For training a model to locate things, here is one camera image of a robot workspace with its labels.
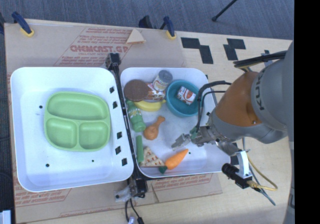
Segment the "carrot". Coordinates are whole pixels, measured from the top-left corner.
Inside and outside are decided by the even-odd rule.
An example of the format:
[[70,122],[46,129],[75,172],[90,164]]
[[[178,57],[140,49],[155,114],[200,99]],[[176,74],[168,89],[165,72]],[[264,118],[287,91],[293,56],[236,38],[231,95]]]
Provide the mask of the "carrot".
[[164,174],[166,169],[172,170],[172,169],[176,168],[182,162],[182,160],[185,158],[188,151],[189,151],[188,149],[185,149],[185,150],[182,150],[182,151],[176,153],[172,157],[169,157],[164,163],[165,166],[159,167],[160,172]]

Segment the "teal bowl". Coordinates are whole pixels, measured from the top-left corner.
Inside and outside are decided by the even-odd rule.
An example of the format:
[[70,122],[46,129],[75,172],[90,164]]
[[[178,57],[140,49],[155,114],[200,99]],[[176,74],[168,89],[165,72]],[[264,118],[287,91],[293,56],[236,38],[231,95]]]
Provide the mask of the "teal bowl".
[[187,105],[177,98],[177,92],[181,86],[189,89],[196,95],[199,89],[192,83],[186,80],[175,80],[166,89],[166,105],[168,109],[177,117],[191,117],[198,113],[198,102],[197,99],[193,101],[191,105]]

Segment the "black hole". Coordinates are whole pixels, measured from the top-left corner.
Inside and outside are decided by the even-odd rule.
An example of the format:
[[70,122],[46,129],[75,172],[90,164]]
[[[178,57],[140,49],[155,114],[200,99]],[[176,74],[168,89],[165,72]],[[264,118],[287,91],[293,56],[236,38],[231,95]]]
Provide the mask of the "black hole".
[[127,163],[128,163],[128,162],[127,162],[127,159],[126,159],[126,158],[122,159],[122,166],[125,166]]
[[119,147],[116,147],[115,153],[118,155],[120,152],[121,152],[121,147],[120,147],[120,146],[119,146]]

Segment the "green divided plate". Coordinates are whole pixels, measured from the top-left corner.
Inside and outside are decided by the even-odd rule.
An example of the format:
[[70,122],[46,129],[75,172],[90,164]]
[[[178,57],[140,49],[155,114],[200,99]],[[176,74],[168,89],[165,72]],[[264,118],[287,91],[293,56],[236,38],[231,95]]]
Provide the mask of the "green divided plate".
[[79,92],[57,92],[46,102],[45,137],[58,149],[97,151],[109,141],[108,104],[100,97]]

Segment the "yellow clamp tip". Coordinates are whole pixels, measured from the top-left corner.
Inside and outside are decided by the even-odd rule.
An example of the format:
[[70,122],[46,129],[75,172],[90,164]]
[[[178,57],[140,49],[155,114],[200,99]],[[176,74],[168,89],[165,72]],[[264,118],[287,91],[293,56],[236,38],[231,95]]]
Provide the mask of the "yellow clamp tip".
[[176,39],[177,37],[176,33],[174,33],[174,36],[172,37],[168,30],[166,31],[166,35],[168,36],[169,39],[172,39],[172,40]]
[[34,30],[31,29],[30,33],[27,33],[25,30],[23,30],[22,28],[20,28],[20,31],[27,37],[32,37],[34,35]]

